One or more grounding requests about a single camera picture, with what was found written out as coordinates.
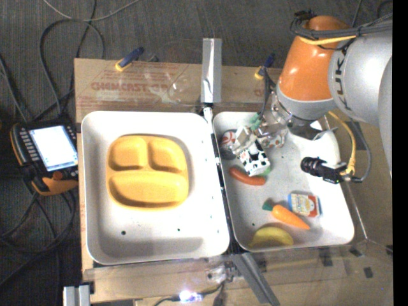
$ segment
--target blue clamp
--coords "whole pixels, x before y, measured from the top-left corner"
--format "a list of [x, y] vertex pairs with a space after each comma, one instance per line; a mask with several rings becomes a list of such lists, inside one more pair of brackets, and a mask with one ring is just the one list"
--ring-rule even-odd
[[255, 77], [261, 80], [265, 75], [266, 69], [271, 68], [274, 62], [275, 62], [275, 54], [272, 53], [268, 56], [263, 66], [258, 67], [258, 69], [255, 72]]
[[131, 53], [125, 56], [125, 58], [116, 62], [115, 64], [116, 69], [119, 71], [124, 71], [127, 67], [131, 65], [132, 61], [139, 59], [139, 56], [141, 56], [144, 53], [144, 51], [145, 49], [143, 47], [133, 50]]

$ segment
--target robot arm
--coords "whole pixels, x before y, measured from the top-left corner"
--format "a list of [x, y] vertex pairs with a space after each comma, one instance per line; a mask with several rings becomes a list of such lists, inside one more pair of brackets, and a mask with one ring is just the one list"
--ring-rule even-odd
[[392, 175], [392, 20], [353, 29], [334, 17], [302, 12], [291, 30], [297, 36], [260, 128], [276, 135], [273, 126], [282, 130], [284, 119], [294, 135], [314, 140], [319, 132], [310, 125], [338, 108], [379, 127]]

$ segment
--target yellow banana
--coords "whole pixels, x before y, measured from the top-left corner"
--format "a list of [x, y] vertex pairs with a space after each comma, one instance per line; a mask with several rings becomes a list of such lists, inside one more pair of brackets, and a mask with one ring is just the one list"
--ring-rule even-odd
[[276, 245], [293, 245], [292, 236], [285, 230], [278, 227], [263, 227], [258, 229], [249, 247], [271, 247]]

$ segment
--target orange robot arm part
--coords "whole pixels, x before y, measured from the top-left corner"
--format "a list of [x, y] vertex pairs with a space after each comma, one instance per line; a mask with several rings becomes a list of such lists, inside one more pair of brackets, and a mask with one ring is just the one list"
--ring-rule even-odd
[[[305, 28], [315, 31], [347, 29], [346, 23], [331, 16], [316, 16]], [[335, 48], [337, 43], [324, 45]], [[321, 101], [332, 98], [328, 86], [328, 67], [333, 50], [310, 45], [295, 37], [286, 58], [279, 88], [288, 98], [298, 101]]]

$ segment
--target white tray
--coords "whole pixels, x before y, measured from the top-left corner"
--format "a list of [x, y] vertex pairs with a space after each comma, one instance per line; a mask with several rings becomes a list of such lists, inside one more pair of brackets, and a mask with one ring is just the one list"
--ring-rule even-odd
[[[131, 210], [115, 203], [105, 183], [106, 154], [118, 137], [160, 135], [182, 146], [189, 195], [171, 210]], [[102, 265], [222, 254], [230, 236], [210, 128], [193, 113], [92, 112], [82, 122], [87, 248]]]
[[[221, 112], [214, 117], [214, 132], [217, 139], [229, 129], [248, 124], [253, 113]], [[354, 237], [354, 226], [340, 185], [331, 184], [322, 178], [313, 177], [300, 169], [301, 160], [306, 157], [320, 157], [335, 164], [339, 160], [339, 148], [332, 132], [326, 133], [314, 142], [288, 133], [285, 145], [265, 150], [271, 161], [272, 171], [263, 186], [249, 186], [231, 178], [230, 166], [242, 166], [238, 159], [222, 160], [222, 172], [231, 213], [233, 231], [237, 242], [248, 251], [271, 251], [277, 249], [320, 247], [341, 245]], [[289, 193], [317, 195], [323, 214], [318, 218], [302, 217], [310, 230], [298, 229], [273, 218], [270, 212], [262, 210], [266, 200], [287, 206]], [[291, 234], [295, 243], [290, 247], [250, 248], [249, 243], [255, 231], [274, 224]]]

